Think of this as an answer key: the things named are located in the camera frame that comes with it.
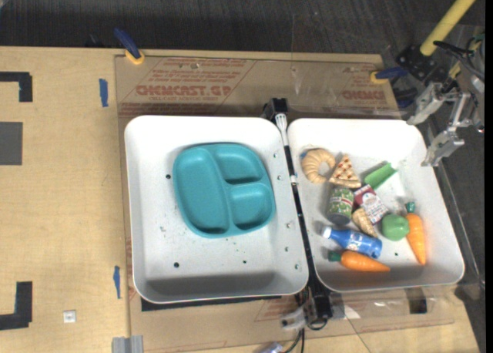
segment blue tape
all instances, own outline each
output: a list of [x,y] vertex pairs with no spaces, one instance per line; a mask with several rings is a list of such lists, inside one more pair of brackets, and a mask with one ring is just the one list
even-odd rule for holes
[[116,297],[121,298],[120,295],[120,267],[115,265],[115,270],[113,271],[113,281],[115,282]]
[[102,107],[106,108],[108,106],[108,82],[104,79],[99,80],[99,96]]

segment green can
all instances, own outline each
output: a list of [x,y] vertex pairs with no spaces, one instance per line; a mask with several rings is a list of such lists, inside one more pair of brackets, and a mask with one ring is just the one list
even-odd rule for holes
[[327,205],[327,219],[339,226],[348,224],[353,212],[354,194],[346,187],[335,187]]

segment toy carrot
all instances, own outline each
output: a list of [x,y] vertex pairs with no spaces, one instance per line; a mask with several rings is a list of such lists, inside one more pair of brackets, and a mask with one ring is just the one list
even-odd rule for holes
[[407,241],[411,245],[416,258],[420,264],[426,264],[426,250],[424,247],[424,230],[423,220],[414,213],[414,202],[406,203],[407,215],[406,219],[409,222],[409,234],[407,235]]
[[331,251],[329,261],[340,261],[346,268],[354,271],[388,272],[391,270],[387,265],[352,250],[345,250],[342,254]]

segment toy food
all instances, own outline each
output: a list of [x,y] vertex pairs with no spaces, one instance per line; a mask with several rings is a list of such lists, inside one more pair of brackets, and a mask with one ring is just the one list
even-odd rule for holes
[[411,249],[416,255],[419,263],[425,265],[426,250],[424,247],[423,220],[414,213],[414,209],[414,202],[406,203],[406,219],[409,222],[409,234],[407,235],[407,241],[411,245]]
[[388,272],[391,270],[387,265],[351,250],[346,250],[342,254],[331,251],[329,261],[340,261],[346,268],[354,271]]
[[353,164],[349,160],[349,156],[344,154],[337,168],[329,179],[330,183],[336,186],[347,187],[348,189],[358,189],[361,187],[361,182],[353,170]]
[[345,187],[335,187],[327,205],[327,219],[334,224],[343,226],[351,220],[354,194]]
[[373,228],[373,224],[368,218],[367,213],[363,208],[359,208],[353,212],[352,219],[354,224],[363,231],[365,234],[370,235],[371,237],[378,238],[377,232]]
[[390,240],[401,240],[409,234],[409,222],[398,214],[388,214],[382,220],[382,234]]
[[327,178],[318,173],[322,163],[326,163],[332,169],[336,165],[336,159],[325,149],[312,149],[301,160],[301,168],[311,183],[327,182]]
[[352,230],[333,230],[325,227],[322,236],[335,240],[343,249],[357,251],[372,258],[379,258],[382,251],[382,241]]
[[373,190],[376,190],[382,184],[384,184],[387,179],[397,172],[390,163],[386,163],[384,166],[378,168],[374,172],[370,173],[364,178],[364,183],[369,184]]
[[354,192],[354,202],[367,213],[372,224],[378,223],[389,210],[369,184]]

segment black mark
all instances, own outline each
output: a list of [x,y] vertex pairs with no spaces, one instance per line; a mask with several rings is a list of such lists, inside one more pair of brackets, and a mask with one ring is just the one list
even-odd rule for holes
[[17,282],[13,314],[0,315],[0,330],[29,327],[32,321],[32,282]]
[[32,76],[29,72],[0,72],[0,82],[18,82],[18,101],[32,102]]
[[0,122],[0,165],[22,165],[22,123]]

